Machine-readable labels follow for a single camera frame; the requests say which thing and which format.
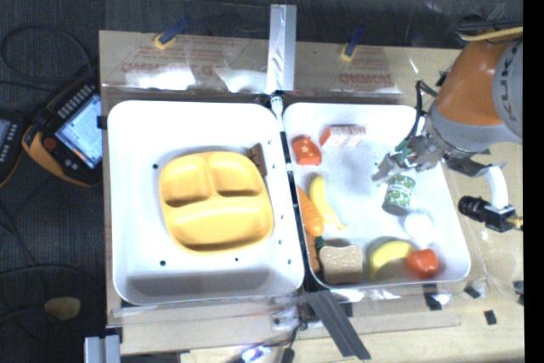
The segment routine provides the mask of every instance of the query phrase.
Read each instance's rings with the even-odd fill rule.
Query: banana
[[[332,224],[340,230],[346,230],[346,226],[342,224],[326,200],[325,178],[322,175],[315,176],[309,184],[309,199],[315,204],[324,222]]]
[[[398,258],[407,258],[416,249],[407,241],[389,241],[376,248],[370,256],[371,278],[385,265]]]

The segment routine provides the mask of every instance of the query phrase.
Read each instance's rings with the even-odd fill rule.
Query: soda can
[[[415,188],[416,181],[410,177],[397,174],[389,178],[382,209],[393,215],[406,215]]]

